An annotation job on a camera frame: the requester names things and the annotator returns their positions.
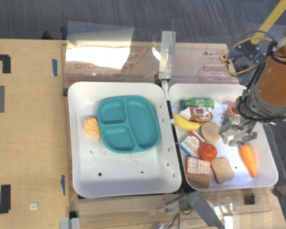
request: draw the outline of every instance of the wooden surface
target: wooden surface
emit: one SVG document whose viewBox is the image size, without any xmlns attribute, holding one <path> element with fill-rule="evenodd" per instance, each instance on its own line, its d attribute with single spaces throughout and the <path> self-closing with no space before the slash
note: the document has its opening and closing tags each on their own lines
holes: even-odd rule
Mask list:
<svg viewBox="0 0 286 229">
<path fill-rule="evenodd" d="M 0 85 L 5 86 L 5 112 L 0 113 L 0 186 L 11 185 L 11 209 L 7 214 L 0 214 L 0 229 L 59 228 L 60 219 L 69 217 L 70 181 L 62 96 L 63 44 L 65 41 L 0 39 L 0 54 L 11 57 L 11 74 L 2 74 L 0 62 Z M 58 61 L 56 77 L 52 59 Z M 66 195 L 61 187 L 62 175 L 65 176 Z M 248 210 L 220 219 L 230 229 L 285 229 L 277 198 L 267 193 L 267 199 L 265 211 L 259 209 L 257 213 L 249 213 Z M 32 202 L 38 202 L 38 210 L 30 210 Z M 89 220 L 89 212 L 93 210 L 88 207 L 82 211 Z M 192 216 L 182 216 L 180 228 L 206 226 L 195 213 Z M 96 228 L 88 226 L 91 222 L 85 221 L 85 228 Z M 106 225 L 105 228 L 114 226 L 119 225 Z M 154 227 L 151 223 L 116 228 Z"/>
</svg>

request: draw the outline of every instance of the teal divided plate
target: teal divided plate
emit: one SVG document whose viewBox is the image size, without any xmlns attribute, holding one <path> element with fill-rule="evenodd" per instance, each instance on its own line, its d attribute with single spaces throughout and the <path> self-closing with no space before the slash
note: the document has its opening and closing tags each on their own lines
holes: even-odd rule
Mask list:
<svg viewBox="0 0 286 229">
<path fill-rule="evenodd" d="M 153 107 L 140 96 L 103 100 L 97 109 L 102 139 L 116 153 L 141 152 L 156 146 L 160 130 Z"/>
</svg>

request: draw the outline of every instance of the red tomato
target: red tomato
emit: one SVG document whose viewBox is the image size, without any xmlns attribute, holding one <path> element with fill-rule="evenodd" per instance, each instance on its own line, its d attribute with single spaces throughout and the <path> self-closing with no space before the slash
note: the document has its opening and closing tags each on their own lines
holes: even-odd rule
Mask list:
<svg viewBox="0 0 286 229">
<path fill-rule="evenodd" d="M 199 148 L 200 158 L 205 161 L 211 161 L 217 156 L 217 149 L 212 144 L 203 144 Z"/>
</svg>

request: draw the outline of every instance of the carrot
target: carrot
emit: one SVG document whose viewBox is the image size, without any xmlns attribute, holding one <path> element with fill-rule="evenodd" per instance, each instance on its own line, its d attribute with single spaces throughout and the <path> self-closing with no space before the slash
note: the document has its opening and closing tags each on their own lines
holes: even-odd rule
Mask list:
<svg viewBox="0 0 286 229">
<path fill-rule="evenodd" d="M 251 175 L 256 177 L 256 166 L 254 161 L 254 154 L 252 151 L 252 148 L 246 144 L 242 145 L 240 152 L 242 154 L 242 157 L 244 159 L 244 162 L 246 166 L 248 167 Z"/>
</svg>

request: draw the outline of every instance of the toy banana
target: toy banana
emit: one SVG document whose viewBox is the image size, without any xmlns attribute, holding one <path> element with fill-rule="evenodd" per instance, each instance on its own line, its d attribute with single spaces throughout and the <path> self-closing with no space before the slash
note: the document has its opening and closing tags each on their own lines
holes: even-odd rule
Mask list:
<svg viewBox="0 0 286 229">
<path fill-rule="evenodd" d="M 173 113 L 173 117 L 175 124 L 184 130 L 196 131 L 203 125 L 203 123 L 188 121 L 176 113 Z"/>
</svg>

